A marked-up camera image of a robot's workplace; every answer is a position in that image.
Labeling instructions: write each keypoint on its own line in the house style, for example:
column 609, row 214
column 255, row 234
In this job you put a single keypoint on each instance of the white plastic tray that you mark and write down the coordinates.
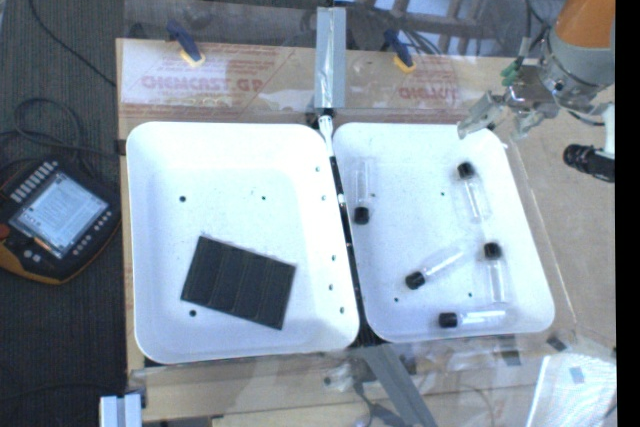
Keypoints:
column 425, row 225
column 230, row 195

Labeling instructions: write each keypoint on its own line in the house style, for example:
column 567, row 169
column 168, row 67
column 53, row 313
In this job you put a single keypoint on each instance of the black ribbed rectangular panel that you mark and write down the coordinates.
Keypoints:
column 237, row 282

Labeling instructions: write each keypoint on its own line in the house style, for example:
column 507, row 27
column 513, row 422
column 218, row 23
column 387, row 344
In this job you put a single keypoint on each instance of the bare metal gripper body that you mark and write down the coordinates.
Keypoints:
column 537, row 90

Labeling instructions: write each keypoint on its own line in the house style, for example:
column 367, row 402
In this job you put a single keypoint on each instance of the clear plastic bottle black cap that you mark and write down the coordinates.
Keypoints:
column 492, row 250
column 466, row 170
column 415, row 280
column 448, row 319
column 361, row 214

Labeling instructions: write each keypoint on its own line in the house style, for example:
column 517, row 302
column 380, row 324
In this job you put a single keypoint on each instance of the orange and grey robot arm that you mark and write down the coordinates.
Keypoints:
column 590, row 5

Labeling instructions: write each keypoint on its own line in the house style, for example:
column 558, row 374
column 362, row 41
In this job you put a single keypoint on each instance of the brown cardboard board red print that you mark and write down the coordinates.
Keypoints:
column 560, row 195

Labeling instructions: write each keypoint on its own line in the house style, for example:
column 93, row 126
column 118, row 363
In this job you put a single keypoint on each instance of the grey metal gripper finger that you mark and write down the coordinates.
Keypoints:
column 531, row 120
column 481, row 114

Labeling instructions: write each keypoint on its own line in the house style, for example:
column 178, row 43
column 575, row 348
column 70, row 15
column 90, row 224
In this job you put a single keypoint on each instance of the black cylinder on white bracket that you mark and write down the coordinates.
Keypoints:
column 590, row 160

